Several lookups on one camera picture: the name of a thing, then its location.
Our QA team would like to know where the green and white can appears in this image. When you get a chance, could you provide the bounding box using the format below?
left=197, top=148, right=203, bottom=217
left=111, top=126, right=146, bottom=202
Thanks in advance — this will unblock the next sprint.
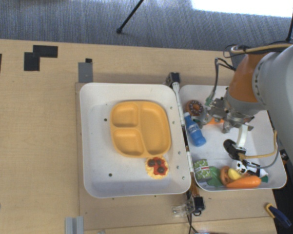
left=193, top=158, right=212, bottom=183

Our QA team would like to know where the pale wood board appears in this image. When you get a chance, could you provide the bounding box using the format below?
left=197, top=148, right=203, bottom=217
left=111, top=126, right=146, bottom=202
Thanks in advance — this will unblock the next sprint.
left=75, top=81, right=279, bottom=231

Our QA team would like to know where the yellow toy banana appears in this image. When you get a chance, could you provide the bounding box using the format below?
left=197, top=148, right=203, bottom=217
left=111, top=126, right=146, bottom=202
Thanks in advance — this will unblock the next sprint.
left=227, top=167, right=243, bottom=181

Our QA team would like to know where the orange toy slice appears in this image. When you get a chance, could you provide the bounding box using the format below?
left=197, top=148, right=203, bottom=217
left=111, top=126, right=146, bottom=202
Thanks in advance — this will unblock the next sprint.
left=219, top=165, right=232, bottom=186

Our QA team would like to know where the white and black spotted carton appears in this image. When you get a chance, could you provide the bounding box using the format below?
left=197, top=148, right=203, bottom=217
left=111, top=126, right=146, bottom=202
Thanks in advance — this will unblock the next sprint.
left=231, top=159, right=269, bottom=178

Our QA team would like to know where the green toy leaf vegetable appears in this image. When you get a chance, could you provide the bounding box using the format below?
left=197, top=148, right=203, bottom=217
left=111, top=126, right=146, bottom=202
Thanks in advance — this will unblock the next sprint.
left=206, top=166, right=224, bottom=188

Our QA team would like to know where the orange divided plate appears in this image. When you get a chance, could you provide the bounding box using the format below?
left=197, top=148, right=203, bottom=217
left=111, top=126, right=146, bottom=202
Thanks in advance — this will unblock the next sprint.
left=109, top=100, right=172, bottom=158

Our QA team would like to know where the blue plastic bottle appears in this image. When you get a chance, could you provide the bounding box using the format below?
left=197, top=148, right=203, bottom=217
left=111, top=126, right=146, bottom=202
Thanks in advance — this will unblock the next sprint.
left=183, top=112, right=207, bottom=147

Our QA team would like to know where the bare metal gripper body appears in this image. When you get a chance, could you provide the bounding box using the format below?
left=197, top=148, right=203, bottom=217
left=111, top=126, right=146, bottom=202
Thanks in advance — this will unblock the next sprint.
left=204, top=97, right=255, bottom=132

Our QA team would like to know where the black block with thin wires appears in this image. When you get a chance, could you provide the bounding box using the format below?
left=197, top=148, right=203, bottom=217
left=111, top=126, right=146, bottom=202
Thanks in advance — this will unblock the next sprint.
left=186, top=195, right=206, bottom=216
left=167, top=72, right=181, bottom=85

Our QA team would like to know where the small orange toy piece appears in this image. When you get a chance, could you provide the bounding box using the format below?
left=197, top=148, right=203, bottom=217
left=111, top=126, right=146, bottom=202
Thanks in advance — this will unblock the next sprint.
left=206, top=117, right=225, bottom=126

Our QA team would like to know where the orange carrot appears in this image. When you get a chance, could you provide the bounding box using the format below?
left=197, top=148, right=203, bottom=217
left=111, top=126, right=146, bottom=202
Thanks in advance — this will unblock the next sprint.
left=225, top=175, right=269, bottom=190

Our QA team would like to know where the white plastic tray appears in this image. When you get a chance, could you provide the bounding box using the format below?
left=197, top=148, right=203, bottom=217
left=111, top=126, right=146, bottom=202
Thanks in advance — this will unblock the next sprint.
left=78, top=82, right=192, bottom=199
left=179, top=84, right=288, bottom=192

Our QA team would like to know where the toy pizza slice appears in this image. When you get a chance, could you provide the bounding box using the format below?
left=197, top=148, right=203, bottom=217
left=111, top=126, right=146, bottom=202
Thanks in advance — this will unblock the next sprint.
left=145, top=156, right=170, bottom=180

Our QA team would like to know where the black cylinder on white bracket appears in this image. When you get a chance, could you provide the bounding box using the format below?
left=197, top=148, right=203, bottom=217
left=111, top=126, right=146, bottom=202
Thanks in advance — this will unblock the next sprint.
left=223, top=124, right=249, bottom=161

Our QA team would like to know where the brown sprinkled doughnut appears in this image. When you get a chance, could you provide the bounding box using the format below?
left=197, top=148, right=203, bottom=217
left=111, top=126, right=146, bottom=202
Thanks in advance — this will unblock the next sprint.
left=185, top=99, right=205, bottom=117

